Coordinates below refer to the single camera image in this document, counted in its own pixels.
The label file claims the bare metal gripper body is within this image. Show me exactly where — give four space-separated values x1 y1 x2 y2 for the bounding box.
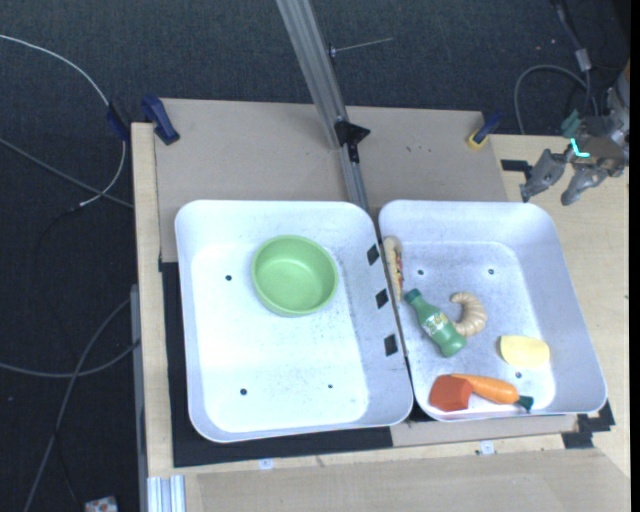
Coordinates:
567 102 631 177

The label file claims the white plastic tray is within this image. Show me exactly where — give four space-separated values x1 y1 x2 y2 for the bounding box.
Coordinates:
173 198 415 444
377 198 609 424

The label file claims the beige toy croissant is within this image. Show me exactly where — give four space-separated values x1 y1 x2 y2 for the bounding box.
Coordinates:
449 291 489 338

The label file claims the yellow toy slice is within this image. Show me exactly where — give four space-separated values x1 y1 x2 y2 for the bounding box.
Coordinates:
496 334 552 370

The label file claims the toy hot dog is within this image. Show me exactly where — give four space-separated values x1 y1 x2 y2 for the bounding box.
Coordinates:
382 235 405 303

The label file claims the green toy bottle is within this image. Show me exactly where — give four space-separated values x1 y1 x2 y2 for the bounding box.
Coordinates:
403 288 468 359

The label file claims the orange toy carrot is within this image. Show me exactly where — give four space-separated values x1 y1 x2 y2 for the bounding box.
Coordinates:
451 372 535 414

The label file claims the orange wedge block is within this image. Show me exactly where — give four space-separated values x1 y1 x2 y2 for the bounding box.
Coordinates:
428 374 474 413

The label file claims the green bowl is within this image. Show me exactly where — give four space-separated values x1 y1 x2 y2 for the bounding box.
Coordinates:
250 234 340 318

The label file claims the brown cardboard board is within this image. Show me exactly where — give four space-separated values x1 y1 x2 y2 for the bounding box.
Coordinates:
152 97 579 448

